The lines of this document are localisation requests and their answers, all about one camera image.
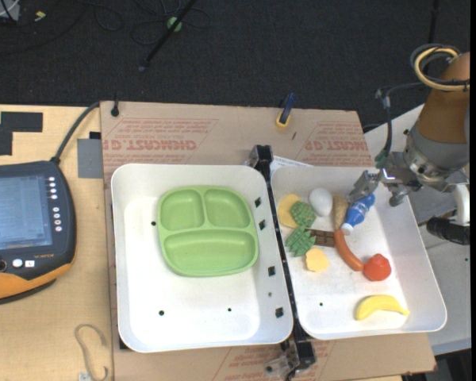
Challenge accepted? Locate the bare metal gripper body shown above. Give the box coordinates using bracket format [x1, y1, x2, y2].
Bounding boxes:
[379, 148, 450, 198]

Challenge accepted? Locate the blue and white bottle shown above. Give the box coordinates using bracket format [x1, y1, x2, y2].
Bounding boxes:
[340, 193, 377, 237]

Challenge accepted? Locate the beige ice cream cone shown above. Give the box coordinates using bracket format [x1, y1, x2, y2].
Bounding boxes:
[332, 194, 350, 232]

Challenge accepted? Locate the white egg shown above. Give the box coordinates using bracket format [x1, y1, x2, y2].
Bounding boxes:
[308, 187, 335, 218]

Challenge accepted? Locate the brown chocolate bar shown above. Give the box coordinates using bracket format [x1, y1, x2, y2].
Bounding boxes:
[303, 228, 336, 248]

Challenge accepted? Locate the green waffle-textured toy piece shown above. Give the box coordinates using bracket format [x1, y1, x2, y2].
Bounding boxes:
[290, 200, 317, 229]

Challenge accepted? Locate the orange sausage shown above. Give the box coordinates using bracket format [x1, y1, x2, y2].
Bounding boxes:
[333, 229, 365, 272]

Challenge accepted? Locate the white printed paper sheet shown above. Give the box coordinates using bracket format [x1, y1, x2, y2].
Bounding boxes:
[271, 154, 315, 171]

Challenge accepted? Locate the yellow round biscuit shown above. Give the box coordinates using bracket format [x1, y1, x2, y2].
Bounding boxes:
[277, 193, 302, 229]

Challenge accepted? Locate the green ridged leaf toy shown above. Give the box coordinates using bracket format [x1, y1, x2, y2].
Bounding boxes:
[284, 225, 317, 258]

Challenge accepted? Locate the yellow wavy crisp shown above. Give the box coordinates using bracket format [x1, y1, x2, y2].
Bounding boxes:
[305, 247, 331, 273]

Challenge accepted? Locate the thin black rod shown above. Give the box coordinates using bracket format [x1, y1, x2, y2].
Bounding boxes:
[260, 160, 307, 352]

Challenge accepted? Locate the yellow banana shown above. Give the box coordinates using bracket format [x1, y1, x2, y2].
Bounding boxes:
[355, 294, 411, 321]

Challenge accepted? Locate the white plastic tray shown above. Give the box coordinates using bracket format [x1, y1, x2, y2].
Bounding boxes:
[270, 165, 448, 341]
[110, 163, 295, 354]

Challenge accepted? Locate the brown cardboard board, red print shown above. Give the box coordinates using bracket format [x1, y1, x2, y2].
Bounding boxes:
[98, 100, 438, 381]

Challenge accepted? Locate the green divided plate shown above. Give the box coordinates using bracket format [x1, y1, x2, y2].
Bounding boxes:
[156, 185, 260, 279]

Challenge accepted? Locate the black cylinder on white bracket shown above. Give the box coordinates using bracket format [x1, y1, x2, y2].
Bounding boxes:
[425, 182, 471, 247]

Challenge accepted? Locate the black block with thin wires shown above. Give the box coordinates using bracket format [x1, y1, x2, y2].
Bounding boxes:
[264, 337, 318, 379]
[246, 144, 274, 171]

